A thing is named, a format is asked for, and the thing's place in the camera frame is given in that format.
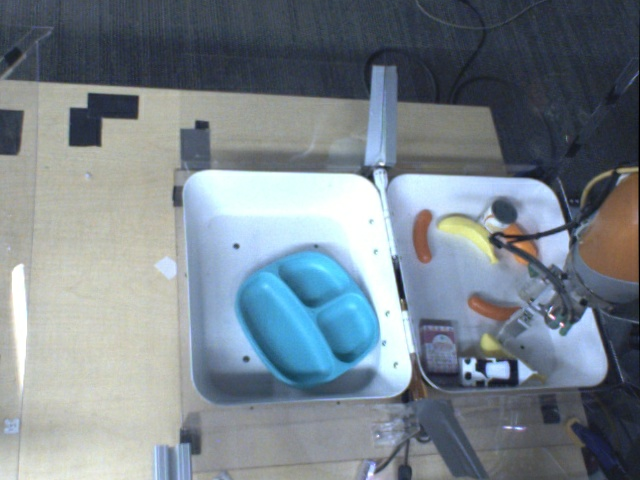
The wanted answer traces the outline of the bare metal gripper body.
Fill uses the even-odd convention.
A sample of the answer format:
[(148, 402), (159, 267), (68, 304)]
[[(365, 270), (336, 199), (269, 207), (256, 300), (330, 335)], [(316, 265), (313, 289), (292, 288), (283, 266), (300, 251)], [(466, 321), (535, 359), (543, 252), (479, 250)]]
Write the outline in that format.
[(586, 310), (586, 300), (577, 295), (568, 273), (556, 265), (531, 266), (542, 273), (549, 285), (530, 307), (543, 316), (545, 324), (566, 336)]

